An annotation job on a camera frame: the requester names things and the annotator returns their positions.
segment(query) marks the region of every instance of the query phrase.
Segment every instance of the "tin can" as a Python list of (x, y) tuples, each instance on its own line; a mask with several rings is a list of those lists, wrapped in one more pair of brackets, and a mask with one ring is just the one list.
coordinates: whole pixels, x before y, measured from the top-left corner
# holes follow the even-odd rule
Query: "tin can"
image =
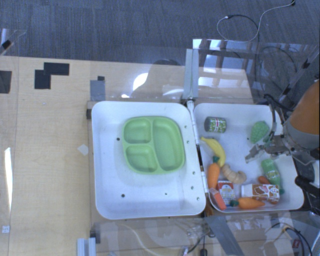
[(204, 121), (206, 132), (224, 133), (227, 129), (227, 122), (224, 118), (208, 116)]

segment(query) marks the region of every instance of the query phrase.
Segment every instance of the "white tray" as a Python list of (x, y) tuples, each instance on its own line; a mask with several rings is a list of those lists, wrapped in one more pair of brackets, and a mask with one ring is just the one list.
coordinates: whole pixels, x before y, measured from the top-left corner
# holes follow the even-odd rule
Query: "white tray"
[[(185, 163), (178, 171), (146, 175), (126, 164), (121, 141), (126, 120), (163, 116), (179, 126)], [(206, 205), (192, 122), (178, 103), (102, 101), (92, 109), (95, 203), (107, 219), (187, 216)]]
[[(265, 121), (269, 127), (272, 125), (272, 113), (270, 108), (265, 105), (244, 105), (244, 104), (218, 104), (201, 103), (194, 109), (194, 115), (197, 123), (199, 136), (214, 137), (217, 139), (226, 154), (226, 163), (234, 171), (243, 171), (247, 176), (244, 184), (257, 184), (257, 177), (263, 175), (261, 161), (270, 157), (264, 153), (259, 159), (246, 163), (245, 156), (253, 144), (247, 138), (250, 138), (251, 128), (255, 122)], [(225, 133), (206, 132), (204, 122), (206, 117), (218, 117), (226, 119)], [(282, 132), (282, 125), (278, 115), (276, 115), (277, 130), (276, 135)], [(200, 141), (200, 151), (203, 167), (207, 170), (212, 163), (212, 150)], [(295, 184), (297, 171), (291, 156), (281, 155), (275, 161), (278, 167), (282, 187), (285, 193), (280, 196), (277, 205), (266, 203), (265, 206), (253, 210), (241, 210), (238, 207), (228, 207), (223, 213), (243, 213), (243, 212), (261, 212), (261, 211), (284, 211), (299, 209), (304, 203), (304, 194), (300, 187)], [(227, 180), (220, 174), (219, 180)], [(241, 186), (234, 185), (236, 197), (241, 196)]]

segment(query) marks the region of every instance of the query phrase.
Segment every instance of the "wooden surface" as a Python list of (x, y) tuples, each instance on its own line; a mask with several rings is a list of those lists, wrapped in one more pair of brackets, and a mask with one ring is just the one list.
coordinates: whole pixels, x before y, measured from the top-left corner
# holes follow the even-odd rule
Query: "wooden surface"
[[(5, 132), (4, 129), (1, 130), (0, 142), (1, 147), (12, 145), (14, 177), (11, 230), (9, 237), (1, 234), (0, 254), (6, 255), (10, 238), (10, 256), (76, 255), (77, 239), (88, 238), (91, 229), (89, 156), (77, 149), (81, 145), (89, 145), (86, 109), (90, 100), (90, 80), (105, 76), (107, 95), (120, 100), (123, 93), (132, 93), (135, 78), (148, 72), (150, 65), (6, 58), (9, 58), (6, 65), (0, 62), (0, 69), (13, 71), (13, 79), (10, 94), (0, 94), (0, 124), (7, 124)], [(50, 90), (34, 89), (35, 70), (42, 70), (44, 62), (69, 63), (70, 74), (51, 76)], [(177, 88), (182, 88), (181, 84), (178, 85), (182, 82), (179, 77), (173, 72), (170, 79), (177, 84)], [(2, 166), (1, 168), (0, 202), (5, 204), (4, 169)], [(5, 218), (8, 219), (9, 216), (2, 211), (0, 214), (1, 222), (5, 223)], [(150, 221), (160, 227), (164, 220)], [(140, 243), (137, 234), (140, 233), (143, 238), (142, 234), (147, 228), (146, 222), (143, 222), (133, 229), (137, 231), (132, 231), (131, 236), (130, 231), (124, 230), (124, 234), (130, 239), (128, 244)], [(112, 228), (107, 228), (105, 232), (107, 239), (117, 240), (117, 250), (127, 247), (121, 232)], [(186, 242), (191, 246), (197, 240), (196, 237), (183, 238), (186, 236), (185, 230), (182, 233), (172, 229), (169, 233), (166, 230), (161, 232), (161, 228), (155, 232), (158, 238), (174, 237), (177, 245)], [(212, 245), (215, 254), (224, 255), (216, 238), (207, 243)], [(149, 238), (144, 246), (156, 247), (155, 242)], [(116, 255), (168, 253), (168, 249), (154, 250), (125, 250), (116, 252)], [(179, 248), (172, 252), (173, 255), (178, 255)]]

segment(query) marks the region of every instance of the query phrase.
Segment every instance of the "white cable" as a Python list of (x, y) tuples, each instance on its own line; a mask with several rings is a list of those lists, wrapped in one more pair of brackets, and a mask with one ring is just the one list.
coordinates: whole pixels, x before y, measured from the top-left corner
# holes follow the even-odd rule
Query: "white cable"
[(220, 19), (220, 20), (217, 22), (217, 24), (216, 24), (216, 30), (218, 31), (219, 35), (220, 35), (224, 40), (226, 40), (226, 41), (230, 41), (230, 42), (234, 42), (234, 43), (249, 43), (249, 42), (251, 42), (252, 40), (254, 40), (254, 39), (258, 36), (258, 34), (259, 34), (259, 32), (260, 32), (260, 25), (261, 25), (262, 17), (263, 17), (266, 13), (268, 13), (268, 12), (270, 12), (270, 11), (272, 11), (272, 10), (275, 10), (275, 9), (280, 9), (280, 8), (292, 6), (295, 2), (296, 2), (296, 0), (293, 0), (291, 3), (289, 3), (289, 4), (287, 4), (287, 5), (273, 7), (273, 8), (271, 8), (271, 9), (268, 9), (268, 10), (264, 11), (264, 12), (262, 13), (262, 15), (260, 16), (260, 21), (259, 21), (259, 24), (258, 24), (258, 29), (257, 29), (254, 37), (251, 38), (251, 39), (248, 40), (248, 41), (230, 40), (230, 39), (224, 37), (224, 36), (221, 34), (221, 32), (219, 31), (219, 23), (220, 23), (221, 21), (223, 21), (223, 20), (229, 19), (228, 16), (223, 17), (222, 19)]

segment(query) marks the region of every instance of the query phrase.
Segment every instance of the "white sticker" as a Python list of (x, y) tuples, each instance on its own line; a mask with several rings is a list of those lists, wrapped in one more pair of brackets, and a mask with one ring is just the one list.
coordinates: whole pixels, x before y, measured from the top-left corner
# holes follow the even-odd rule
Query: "white sticker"
[(2, 233), (9, 233), (10, 232), (10, 226), (2, 226)]
[(88, 155), (89, 153), (89, 148), (85, 145), (85, 144), (82, 144), (81, 146), (78, 147), (78, 150), (84, 155)]

